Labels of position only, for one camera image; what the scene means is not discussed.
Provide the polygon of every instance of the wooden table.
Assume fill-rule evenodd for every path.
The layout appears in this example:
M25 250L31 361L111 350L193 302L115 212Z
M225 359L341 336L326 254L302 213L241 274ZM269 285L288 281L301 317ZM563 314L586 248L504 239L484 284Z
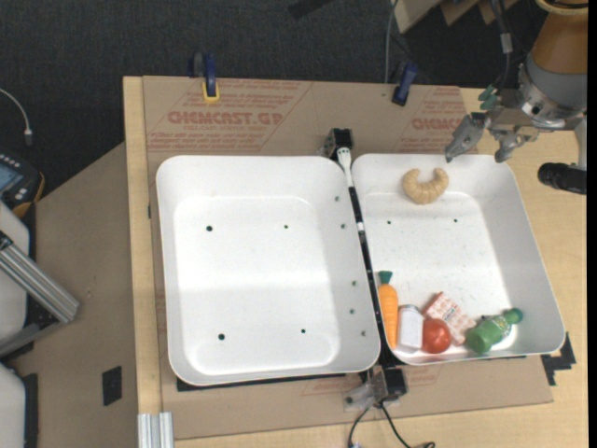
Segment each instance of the wooden table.
M372 88L363 85L363 91ZM144 86L141 77L123 82L126 152L131 220L132 291L139 413L160 413L160 364L156 323L154 274L151 268L152 234L147 217ZM468 110L477 109L479 92L463 90ZM492 154L496 143L486 135L479 152ZM546 161L575 161L576 140L571 133L541 135L538 141L517 149L508 162L539 250L553 285L562 319L570 334L577 364L558 372L554 402L482 412L427 415L397 421L398 430L412 445L435 441L451 446L588 446L586 198L542 186L537 168ZM345 424L268 431L227 437L178 441L178 448L345 446ZM357 438L364 446L397 446L387 422L359 425Z

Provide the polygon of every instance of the brown cylinder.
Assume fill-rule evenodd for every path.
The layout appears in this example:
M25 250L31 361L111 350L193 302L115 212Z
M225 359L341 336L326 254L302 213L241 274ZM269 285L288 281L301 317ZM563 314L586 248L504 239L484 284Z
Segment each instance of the brown cylinder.
M557 0L582 4L589 0ZM589 14L563 16L549 13L532 50L537 66L552 73L587 74Z

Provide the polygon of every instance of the white plastic tray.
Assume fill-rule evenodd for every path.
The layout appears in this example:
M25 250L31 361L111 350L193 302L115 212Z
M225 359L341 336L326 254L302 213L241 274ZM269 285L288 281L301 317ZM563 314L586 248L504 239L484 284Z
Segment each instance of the white plastic tray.
M402 189L402 177L421 170L420 181L444 169L450 184L435 202L419 205ZM395 351L421 365L479 357L516 357L558 350L562 318L537 249L514 176L491 156L367 154L353 165L375 272L393 271L399 304L420 308L440 291L476 320L518 307L524 319L484 356L452 347L434 356Z
M364 371L380 353L340 167L175 156L158 170L168 351L192 385Z

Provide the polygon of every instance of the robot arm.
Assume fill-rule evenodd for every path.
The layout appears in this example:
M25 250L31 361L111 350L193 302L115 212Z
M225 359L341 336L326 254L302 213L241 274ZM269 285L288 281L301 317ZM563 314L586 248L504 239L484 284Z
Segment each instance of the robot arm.
M497 162L509 159L514 149L534 141L540 133L575 131L578 163L544 164L539 179L556 189L586 194L589 0L535 1L549 15L521 65L519 87L485 91L480 96L485 112L465 116L445 148L446 160L471 149L484 130L499 142ZM501 28L504 42L507 32ZM508 44L503 46L506 53Z

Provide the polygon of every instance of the blue clamp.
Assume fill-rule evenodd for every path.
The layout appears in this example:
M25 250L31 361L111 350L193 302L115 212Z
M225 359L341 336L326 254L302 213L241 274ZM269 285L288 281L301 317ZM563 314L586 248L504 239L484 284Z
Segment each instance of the blue clamp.
M409 90L412 81L417 76L417 72L419 71L419 67L416 63L408 62L404 66L404 70L402 71L402 75L400 76L400 83L394 89L394 94L392 95L392 103L396 103L397 105L404 106L407 103L407 99L409 98Z
M211 53L194 53L188 61L188 76L199 77L203 74L205 81L201 84L203 99L206 102L215 102L220 99L220 90L215 80L215 60Z

